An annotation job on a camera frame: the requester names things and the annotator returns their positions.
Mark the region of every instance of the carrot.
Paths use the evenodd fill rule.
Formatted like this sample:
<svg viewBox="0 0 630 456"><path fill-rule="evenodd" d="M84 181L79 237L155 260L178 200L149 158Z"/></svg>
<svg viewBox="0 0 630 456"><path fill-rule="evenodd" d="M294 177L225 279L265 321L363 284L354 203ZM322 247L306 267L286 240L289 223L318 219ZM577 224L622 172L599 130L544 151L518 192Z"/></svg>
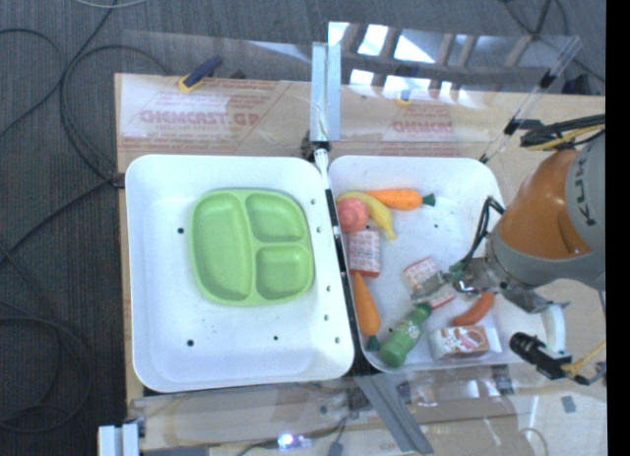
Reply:
<svg viewBox="0 0 630 456"><path fill-rule="evenodd" d="M420 207L423 203L429 206L435 205L435 197L429 194L422 197L412 188L391 188L384 190L366 190L366 193L385 204L388 208L410 211Z"/></svg>
<svg viewBox="0 0 630 456"><path fill-rule="evenodd" d="M354 273L353 288L358 328L365 336L376 335L381 326L381 318L372 294L358 272Z"/></svg>
<svg viewBox="0 0 630 456"><path fill-rule="evenodd" d="M453 326L468 326L475 324L487 314L493 303L493 292L481 292L481 296L468 311L453 318Z"/></svg>

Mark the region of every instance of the yellow cable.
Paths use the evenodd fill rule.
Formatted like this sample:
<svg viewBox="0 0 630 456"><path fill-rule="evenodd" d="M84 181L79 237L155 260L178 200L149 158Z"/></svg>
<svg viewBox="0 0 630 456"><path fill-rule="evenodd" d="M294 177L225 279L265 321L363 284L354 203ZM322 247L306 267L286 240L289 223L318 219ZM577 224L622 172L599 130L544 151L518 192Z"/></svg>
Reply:
<svg viewBox="0 0 630 456"><path fill-rule="evenodd" d="M575 377L578 375L580 369L584 367L591 359L593 359L600 351L602 351L606 347L606 341L602 341L596 348L594 348L590 353L588 353L585 357L574 361L573 363L564 363L560 365L560 367L567 372L571 377Z"/></svg>
<svg viewBox="0 0 630 456"><path fill-rule="evenodd" d="M591 132L592 130L600 129L604 126L604 124L600 125L592 125L591 127L584 127L581 129L575 129L570 131L568 134L565 134L563 137L554 139L553 141L547 141L546 143L542 143L539 145L528 146L528 150L546 150L548 148L553 148L554 146L560 145L562 143L566 143L567 141L574 139L582 134L586 134L587 132Z"/></svg>

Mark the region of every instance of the green bottle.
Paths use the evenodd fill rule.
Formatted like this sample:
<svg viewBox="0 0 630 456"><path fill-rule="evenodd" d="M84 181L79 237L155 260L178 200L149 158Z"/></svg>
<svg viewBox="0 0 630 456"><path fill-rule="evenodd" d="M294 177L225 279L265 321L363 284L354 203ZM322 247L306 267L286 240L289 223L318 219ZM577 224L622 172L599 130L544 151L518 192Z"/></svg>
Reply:
<svg viewBox="0 0 630 456"><path fill-rule="evenodd" d="M422 322L431 315L431 306L421 303L411 314L396 325L389 338L381 346L379 357L389 366L401 366L409 351L422 335Z"/></svg>

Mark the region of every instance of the divided green plate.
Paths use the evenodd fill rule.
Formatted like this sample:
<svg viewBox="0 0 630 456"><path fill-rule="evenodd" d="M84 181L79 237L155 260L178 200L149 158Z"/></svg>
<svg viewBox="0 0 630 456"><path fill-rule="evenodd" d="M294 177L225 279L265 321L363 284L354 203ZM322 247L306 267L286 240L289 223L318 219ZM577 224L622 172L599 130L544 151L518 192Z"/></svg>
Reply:
<svg viewBox="0 0 630 456"><path fill-rule="evenodd" d="M313 283L313 247L301 207L275 191L216 190L193 207L195 279L211 300L264 305L296 298Z"/></svg>

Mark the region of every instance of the gray floor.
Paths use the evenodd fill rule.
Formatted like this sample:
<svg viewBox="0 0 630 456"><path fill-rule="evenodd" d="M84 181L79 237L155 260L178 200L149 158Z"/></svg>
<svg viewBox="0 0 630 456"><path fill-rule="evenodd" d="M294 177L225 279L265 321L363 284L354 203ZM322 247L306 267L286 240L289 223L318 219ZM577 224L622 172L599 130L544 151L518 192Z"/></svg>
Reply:
<svg viewBox="0 0 630 456"><path fill-rule="evenodd" d="M135 31L310 45L331 21L519 35L543 2L149 0L108 12L0 0L0 454L95 454L96 428L126 415L117 195L103 183L115 160L111 75L162 71L137 52L99 50L65 82L62 111L55 86L101 20L84 52L127 44ZM583 93L605 95L606 0L554 0L543 21L542 34L583 44L563 83L586 75ZM169 62L187 71L179 65Z"/></svg>

